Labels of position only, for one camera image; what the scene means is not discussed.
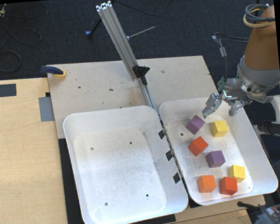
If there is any white plastic tray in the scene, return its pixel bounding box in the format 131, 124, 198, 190
61, 101, 191, 224
158, 90, 280, 210

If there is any purple cube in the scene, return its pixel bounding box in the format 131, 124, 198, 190
184, 114, 206, 136
205, 150, 227, 169

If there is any orange cube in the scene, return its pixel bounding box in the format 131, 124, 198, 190
196, 174, 218, 195

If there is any black cylinder on white bracket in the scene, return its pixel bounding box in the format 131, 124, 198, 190
254, 94, 280, 140

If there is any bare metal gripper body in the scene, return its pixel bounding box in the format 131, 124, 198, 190
220, 73, 276, 109

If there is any yellow cube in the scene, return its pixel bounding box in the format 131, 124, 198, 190
209, 119, 229, 139
227, 164, 247, 184

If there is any pale wooden board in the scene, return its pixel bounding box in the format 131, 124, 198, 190
45, 45, 268, 224

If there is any red-orange cube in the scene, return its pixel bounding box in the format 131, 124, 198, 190
218, 175, 239, 198
187, 135, 210, 157

